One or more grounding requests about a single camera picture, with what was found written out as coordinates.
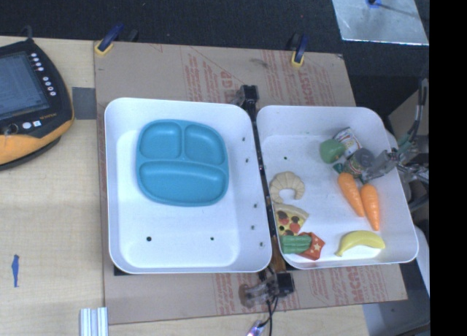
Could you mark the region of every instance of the table top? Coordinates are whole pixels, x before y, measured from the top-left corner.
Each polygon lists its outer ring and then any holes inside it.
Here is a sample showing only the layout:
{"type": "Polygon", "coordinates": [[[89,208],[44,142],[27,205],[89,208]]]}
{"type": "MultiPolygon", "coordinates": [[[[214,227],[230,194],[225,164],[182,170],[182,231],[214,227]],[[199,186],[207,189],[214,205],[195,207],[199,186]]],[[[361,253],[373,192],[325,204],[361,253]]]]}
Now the table top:
{"type": "MultiPolygon", "coordinates": [[[[0,46],[20,40],[0,37],[0,46]]],[[[93,42],[35,41],[69,88],[95,88],[93,42]]],[[[54,148],[0,172],[0,184],[0,335],[78,335],[80,309],[104,306],[96,120],[76,120],[54,148]]],[[[244,335],[266,318],[244,314],[121,324],[110,326],[109,334],[244,335]]],[[[273,333],[291,330],[368,334],[361,305],[277,311],[273,333]]]]}

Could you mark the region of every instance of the tin can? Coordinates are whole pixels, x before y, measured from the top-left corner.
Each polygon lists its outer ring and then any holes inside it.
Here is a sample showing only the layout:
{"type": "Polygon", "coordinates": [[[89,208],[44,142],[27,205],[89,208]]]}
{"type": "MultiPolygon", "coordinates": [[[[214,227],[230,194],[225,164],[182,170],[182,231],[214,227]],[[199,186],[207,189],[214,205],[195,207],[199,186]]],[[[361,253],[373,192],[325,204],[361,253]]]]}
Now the tin can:
{"type": "Polygon", "coordinates": [[[353,153],[362,148],[357,137],[350,127],[347,127],[334,135],[333,139],[341,142],[345,146],[344,156],[349,159],[353,153]]]}
{"type": "Polygon", "coordinates": [[[353,177],[359,177],[373,164],[373,161],[373,153],[368,149],[360,148],[345,161],[342,171],[352,174],[353,177]]]}

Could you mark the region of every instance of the orange carrot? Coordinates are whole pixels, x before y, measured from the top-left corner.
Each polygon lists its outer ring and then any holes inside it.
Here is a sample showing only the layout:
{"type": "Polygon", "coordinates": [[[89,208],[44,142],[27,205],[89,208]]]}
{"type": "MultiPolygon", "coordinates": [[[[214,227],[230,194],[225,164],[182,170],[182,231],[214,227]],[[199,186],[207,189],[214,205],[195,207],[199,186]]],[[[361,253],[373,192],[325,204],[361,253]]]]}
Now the orange carrot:
{"type": "Polygon", "coordinates": [[[357,187],[357,182],[355,182],[352,174],[341,172],[337,177],[337,183],[341,187],[346,200],[350,203],[358,216],[365,216],[363,201],[357,187]]]}
{"type": "Polygon", "coordinates": [[[379,231],[379,198],[377,189],[372,184],[365,184],[361,190],[363,206],[371,228],[374,231],[379,231]]]}

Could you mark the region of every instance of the dark gray tape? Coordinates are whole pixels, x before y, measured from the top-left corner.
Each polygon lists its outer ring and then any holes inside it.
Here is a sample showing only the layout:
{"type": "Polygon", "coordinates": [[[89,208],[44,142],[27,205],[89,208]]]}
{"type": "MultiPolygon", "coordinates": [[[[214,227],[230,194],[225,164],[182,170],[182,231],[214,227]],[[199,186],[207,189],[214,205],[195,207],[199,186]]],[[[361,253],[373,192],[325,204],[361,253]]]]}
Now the dark gray tape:
{"type": "Polygon", "coordinates": [[[73,108],[76,119],[96,119],[96,89],[73,87],[73,108]]]}

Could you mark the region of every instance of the red package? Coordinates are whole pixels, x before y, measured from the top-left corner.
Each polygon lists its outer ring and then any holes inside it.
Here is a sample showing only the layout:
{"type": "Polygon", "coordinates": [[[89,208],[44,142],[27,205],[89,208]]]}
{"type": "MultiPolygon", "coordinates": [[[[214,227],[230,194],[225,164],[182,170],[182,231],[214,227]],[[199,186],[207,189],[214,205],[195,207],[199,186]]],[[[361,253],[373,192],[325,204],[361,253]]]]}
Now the red package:
{"type": "Polygon", "coordinates": [[[303,234],[307,234],[312,238],[312,244],[303,253],[300,253],[299,256],[303,256],[305,258],[312,259],[313,261],[316,261],[321,256],[321,250],[323,249],[323,246],[324,246],[325,242],[322,241],[313,232],[302,232],[302,233],[299,234],[299,236],[303,235],[303,234]]]}

